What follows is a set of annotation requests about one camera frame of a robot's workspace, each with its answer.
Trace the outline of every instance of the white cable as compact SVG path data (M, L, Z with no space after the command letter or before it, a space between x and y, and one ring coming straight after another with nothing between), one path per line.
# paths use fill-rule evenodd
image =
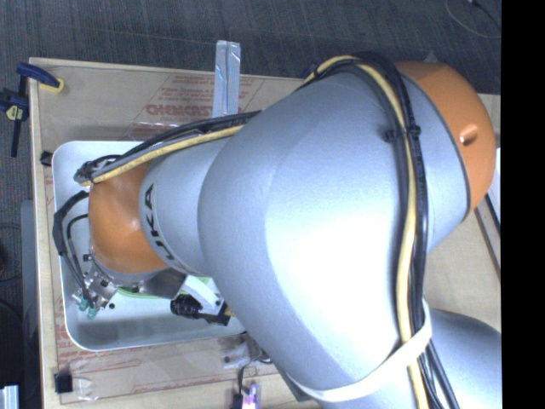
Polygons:
M473 0L466 0L469 4L473 4ZM464 29L470 31L471 33L473 33L474 35L477 35L479 37L484 37L486 39L502 39L502 35L499 35L499 36L496 36L496 37L492 37L492 36L489 36L489 35L485 35L484 33L481 33L481 32L477 32L475 31L474 29L472 29L471 27L463 24L460 20L458 20L454 14L452 14L452 12L450 11L450 8L449 8L449 0L445 0L445 7L446 7L446 10L447 12L449 13L449 16L451 17L451 19L453 19L456 23L458 23L460 26L462 26Z
M301 385L290 375L288 376L293 383L310 397L330 403L355 400L376 392L386 383L390 382L394 375L405 370L426 349L432 337L432 324L427 304L425 301L422 302L424 306L424 325L422 328L360 381L336 389L316 390Z

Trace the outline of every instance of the white velcro strap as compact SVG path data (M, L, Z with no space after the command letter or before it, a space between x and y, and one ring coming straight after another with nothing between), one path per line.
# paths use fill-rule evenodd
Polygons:
M331 403L355 400L374 393L387 382L390 382L392 377L399 373L399 370L406 368L415 361L426 349L427 344L432 337L432 325L429 319L429 309L427 308L426 302L423 302L423 305L425 317L422 328L415 333L409 341L401 345L375 370L359 382L336 389L316 390L301 385L290 375L288 376L293 383L309 396L316 400L328 401Z

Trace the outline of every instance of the gray carpet floor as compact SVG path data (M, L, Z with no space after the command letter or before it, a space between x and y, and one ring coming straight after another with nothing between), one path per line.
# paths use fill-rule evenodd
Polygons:
M338 54L432 58L479 92L501 92L502 0L0 0L0 86L31 56L212 71L215 41L242 45L243 73L299 77ZM449 11L458 19L454 20ZM20 203L32 198L29 131L9 156L0 117L0 298L21 309Z

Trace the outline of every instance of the blue clamp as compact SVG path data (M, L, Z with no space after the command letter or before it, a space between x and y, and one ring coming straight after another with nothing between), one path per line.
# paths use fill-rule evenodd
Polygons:
M61 88L61 81L38 66L19 62L17 74L20 75L19 91L2 89L0 92L0 111L4 112L8 119L14 122L14 134L11 141L11 157L17 157L19 147L20 126L29 116L28 95L26 93L26 80L32 78L52 89Z

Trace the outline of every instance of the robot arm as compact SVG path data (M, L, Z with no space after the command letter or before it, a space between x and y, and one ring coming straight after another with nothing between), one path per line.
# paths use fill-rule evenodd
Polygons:
M497 332L422 305L426 252L491 183L490 120L450 68L398 68L328 61L262 112L195 124L87 174L95 260L120 283L212 277L324 408L495 407ZM432 343L349 394L430 323Z

